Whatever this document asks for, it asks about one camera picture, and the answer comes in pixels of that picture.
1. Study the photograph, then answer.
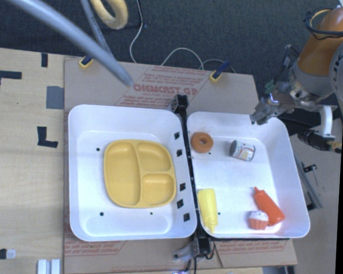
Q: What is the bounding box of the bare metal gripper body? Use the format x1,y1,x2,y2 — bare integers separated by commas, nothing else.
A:
261,80,315,117

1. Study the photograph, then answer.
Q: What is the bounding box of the small white can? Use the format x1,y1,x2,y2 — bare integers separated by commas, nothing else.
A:
228,139,256,162

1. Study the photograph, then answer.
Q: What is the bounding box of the orange doughnut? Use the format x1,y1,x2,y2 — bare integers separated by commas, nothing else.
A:
190,131,215,155

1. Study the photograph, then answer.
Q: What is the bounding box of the white plastic tray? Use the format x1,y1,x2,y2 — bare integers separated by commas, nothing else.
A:
179,110,318,245
60,102,205,249

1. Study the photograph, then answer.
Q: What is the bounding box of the thin black rod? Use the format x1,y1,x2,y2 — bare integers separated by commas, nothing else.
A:
174,112,212,240

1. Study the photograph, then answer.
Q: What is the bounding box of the orange squeeze bottle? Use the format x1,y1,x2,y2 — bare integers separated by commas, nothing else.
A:
250,186,287,227

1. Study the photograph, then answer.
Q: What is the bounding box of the yellow squeeze bottle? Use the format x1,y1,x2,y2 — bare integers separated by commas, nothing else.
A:
195,187,221,235

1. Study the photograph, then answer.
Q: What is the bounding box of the orange and white cupcake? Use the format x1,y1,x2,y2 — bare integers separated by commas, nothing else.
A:
248,209,270,231

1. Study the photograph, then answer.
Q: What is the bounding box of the yellow divided plate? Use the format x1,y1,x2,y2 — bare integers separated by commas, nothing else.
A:
100,138,180,212

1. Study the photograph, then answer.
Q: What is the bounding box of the brown cardboard board red print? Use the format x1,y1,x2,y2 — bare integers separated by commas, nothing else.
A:
50,55,310,274

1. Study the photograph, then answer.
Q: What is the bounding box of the black cylinder on white bracket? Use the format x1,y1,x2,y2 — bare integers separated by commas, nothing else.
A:
297,103,338,151

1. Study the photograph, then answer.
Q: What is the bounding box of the black block with thin wires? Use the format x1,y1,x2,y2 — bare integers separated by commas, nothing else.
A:
192,235,216,260
172,94,190,116

